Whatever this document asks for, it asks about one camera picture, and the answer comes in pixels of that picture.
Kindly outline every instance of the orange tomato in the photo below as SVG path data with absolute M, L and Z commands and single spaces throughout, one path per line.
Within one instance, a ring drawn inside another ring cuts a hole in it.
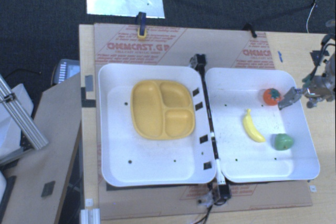
M 277 105 L 281 100 L 280 92 L 274 88 L 267 89 L 262 97 L 268 105 Z

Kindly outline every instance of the black carpet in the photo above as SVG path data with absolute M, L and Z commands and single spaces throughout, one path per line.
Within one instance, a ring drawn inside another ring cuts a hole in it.
M 166 19 L 148 19 L 148 24 L 238 30 L 249 22 L 256 30 L 303 33 L 312 1 L 163 0 Z M 335 0 L 317 0 L 310 32 L 334 31 L 325 26 L 334 18 Z M 134 18 L 87 15 L 86 0 L 0 0 L 0 74 L 41 71 L 6 78 L 11 87 L 23 83 L 37 106 L 59 60 L 79 58 L 79 24 L 96 22 L 132 24 Z

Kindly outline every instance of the yellow banana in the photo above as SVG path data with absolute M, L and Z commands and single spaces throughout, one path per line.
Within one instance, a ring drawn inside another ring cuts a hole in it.
M 247 110 L 247 114 L 243 118 L 243 126 L 248 136 L 251 137 L 252 140 L 256 142 L 265 142 L 266 139 L 264 136 L 259 133 L 259 131 L 255 128 L 252 118 L 251 118 L 251 109 Z

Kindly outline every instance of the green fruit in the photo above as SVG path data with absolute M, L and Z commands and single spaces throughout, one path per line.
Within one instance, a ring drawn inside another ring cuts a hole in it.
M 277 134 L 275 137 L 275 149 L 285 151 L 293 146 L 294 140 L 288 134 Z

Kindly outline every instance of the black clip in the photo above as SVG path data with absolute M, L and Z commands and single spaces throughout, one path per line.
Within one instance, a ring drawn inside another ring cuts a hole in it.
M 195 54 L 189 61 L 189 66 L 196 71 L 204 69 L 206 65 L 205 54 Z
M 314 66 L 319 66 L 320 65 L 320 63 L 321 63 L 320 57 L 323 57 L 323 56 L 330 56 L 330 54 L 327 50 L 325 50 L 322 55 L 321 55 L 321 51 L 319 51 L 319 50 L 313 50 L 310 53 L 310 57 L 313 60 Z
M 147 36 L 146 13 L 139 12 L 135 19 L 135 24 L 140 25 L 140 27 L 138 28 L 138 39 L 145 39 Z
M 56 183 L 55 181 L 51 181 L 51 182 L 44 184 L 42 194 L 41 194 L 42 198 L 53 194 L 55 183 Z
M 242 28 L 242 30 L 247 30 L 247 31 L 251 31 L 251 34 L 254 38 L 257 38 L 257 34 L 256 32 L 254 31 L 254 27 L 252 24 L 250 23 L 246 23 L 245 26 Z

